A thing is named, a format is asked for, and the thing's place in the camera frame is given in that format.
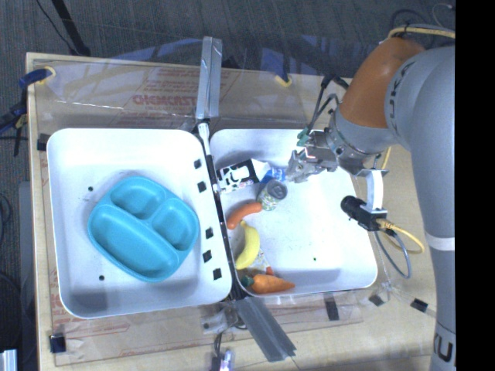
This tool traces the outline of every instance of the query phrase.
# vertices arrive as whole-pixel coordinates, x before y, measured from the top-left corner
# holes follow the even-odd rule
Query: blue divided tray
[[[142,176],[121,180],[91,211],[93,245],[113,264],[147,282],[171,276],[200,235],[200,221],[164,186]]]

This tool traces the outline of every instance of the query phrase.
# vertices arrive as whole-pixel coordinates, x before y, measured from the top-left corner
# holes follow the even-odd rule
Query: gray floor
[[[64,0],[91,55],[116,57],[181,39],[214,36],[224,43],[224,66],[270,70],[267,51],[282,56],[287,71],[351,77],[391,26],[428,23],[454,29],[456,0]],[[50,0],[39,0],[72,45]],[[0,115],[21,96],[28,51],[70,54],[36,0],[0,1]],[[419,36],[427,48],[446,41]],[[149,59],[188,63],[187,49]],[[0,243],[0,271],[22,285],[19,184],[29,180],[26,140],[13,156],[12,129],[0,138],[0,194],[12,205]],[[4,218],[8,207],[3,202]],[[18,296],[0,281],[0,351],[19,347]]]

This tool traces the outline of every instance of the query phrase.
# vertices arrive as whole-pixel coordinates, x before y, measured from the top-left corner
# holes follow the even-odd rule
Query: white object
[[[287,166],[299,130],[224,129],[211,139],[215,166],[249,158]],[[275,275],[295,283],[280,294],[311,294],[365,288],[377,277],[377,264],[368,233],[340,208],[345,196],[355,196],[351,177],[342,169],[310,176],[307,182],[286,182],[288,195],[275,210],[245,217],[256,228],[261,248]],[[225,217],[241,204],[256,200],[262,184],[222,193]],[[235,257],[244,248],[244,232],[229,230]]]
[[[126,315],[213,304],[229,294],[232,277],[203,147],[195,136],[180,130],[68,128],[49,138],[47,153],[60,299],[70,313]],[[87,235],[93,207],[130,175],[162,184],[200,220],[201,236],[191,253],[159,283],[126,274]]]

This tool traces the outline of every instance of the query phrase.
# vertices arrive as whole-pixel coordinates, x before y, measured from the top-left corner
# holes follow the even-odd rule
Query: banana
[[[246,243],[241,254],[235,260],[235,269],[245,269],[253,264],[260,251],[260,235],[256,228],[241,221],[244,228],[244,242]]]

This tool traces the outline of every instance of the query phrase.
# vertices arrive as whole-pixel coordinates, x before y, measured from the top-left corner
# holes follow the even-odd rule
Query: black pole
[[[67,7],[65,6],[63,0],[52,0],[52,3],[55,6],[60,19],[62,19],[65,30],[69,34],[74,44],[75,51],[72,50],[71,53],[73,55],[90,56],[90,49],[84,45],[83,40],[81,39],[79,32],[77,31],[77,28],[74,25],[74,22],[70,17],[70,13],[67,10]]]

